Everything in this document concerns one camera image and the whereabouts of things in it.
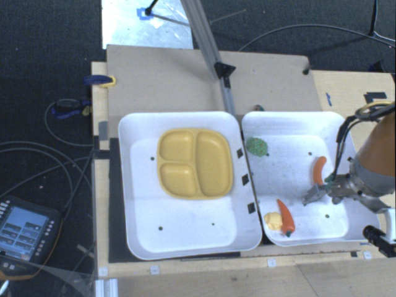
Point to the white plastic tray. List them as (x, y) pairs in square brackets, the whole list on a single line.
[(185, 224), (290, 178)]

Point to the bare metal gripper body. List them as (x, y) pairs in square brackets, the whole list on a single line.
[(341, 188)]

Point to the orange carrot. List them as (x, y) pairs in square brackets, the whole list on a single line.
[(286, 216)]

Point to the black cylinder on white bracket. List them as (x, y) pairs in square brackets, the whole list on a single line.
[(379, 238)]

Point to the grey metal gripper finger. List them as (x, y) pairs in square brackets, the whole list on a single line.
[(318, 189), (311, 198)]

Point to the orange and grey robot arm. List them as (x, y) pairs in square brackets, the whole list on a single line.
[(379, 147)]

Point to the brown cardboard board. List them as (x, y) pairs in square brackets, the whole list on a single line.
[(173, 82)]

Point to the orange sausage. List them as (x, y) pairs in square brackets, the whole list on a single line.
[(319, 169)]

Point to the green grapes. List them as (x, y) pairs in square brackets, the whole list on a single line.
[(256, 146)]

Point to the yellow divided plate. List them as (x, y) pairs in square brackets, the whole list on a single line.
[(213, 162)]

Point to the pale yellow toy food lump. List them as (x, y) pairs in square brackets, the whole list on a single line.
[(273, 221)]

